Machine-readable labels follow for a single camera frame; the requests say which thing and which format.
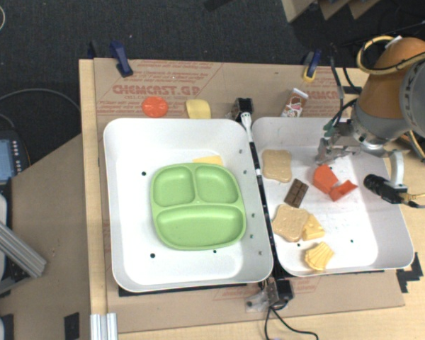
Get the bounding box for tan bread slice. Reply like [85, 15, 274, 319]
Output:
[271, 204, 310, 244]

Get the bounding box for pale yellow rounded piece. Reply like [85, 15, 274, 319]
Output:
[185, 98, 213, 120]

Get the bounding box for brown chocolate bar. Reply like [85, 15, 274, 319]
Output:
[283, 178, 310, 207]

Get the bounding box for tan toast slice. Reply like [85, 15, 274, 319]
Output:
[261, 149, 293, 184]

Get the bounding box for brown cardboard board red print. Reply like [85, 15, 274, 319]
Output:
[93, 57, 407, 334]

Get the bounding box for yellow ridged crisps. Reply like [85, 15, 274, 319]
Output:
[304, 241, 335, 272]

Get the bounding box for black block with thin wires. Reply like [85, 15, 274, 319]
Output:
[273, 278, 295, 303]
[232, 97, 255, 120]

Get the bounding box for green divided plate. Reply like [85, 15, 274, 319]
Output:
[149, 162, 248, 251]

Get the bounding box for yellow cheese slice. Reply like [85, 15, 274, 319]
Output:
[192, 154, 224, 168]

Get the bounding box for white plastic tray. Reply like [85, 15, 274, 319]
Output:
[250, 116, 416, 278]
[102, 118, 275, 293]

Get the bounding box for black cylinder on white bracket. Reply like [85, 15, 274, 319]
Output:
[363, 149, 409, 205]

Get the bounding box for brown and white carton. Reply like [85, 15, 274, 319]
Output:
[280, 87, 310, 118]

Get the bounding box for orange round slice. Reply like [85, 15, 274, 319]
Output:
[141, 96, 170, 118]

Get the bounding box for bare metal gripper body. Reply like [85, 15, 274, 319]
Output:
[329, 121, 390, 159]

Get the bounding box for yellow cheese wedge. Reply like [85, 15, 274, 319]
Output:
[301, 213, 327, 242]

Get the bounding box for thin black and white rod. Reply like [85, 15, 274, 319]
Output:
[239, 113, 279, 280]

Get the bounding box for orange open carton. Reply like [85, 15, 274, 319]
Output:
[312, 164, 359, 203]

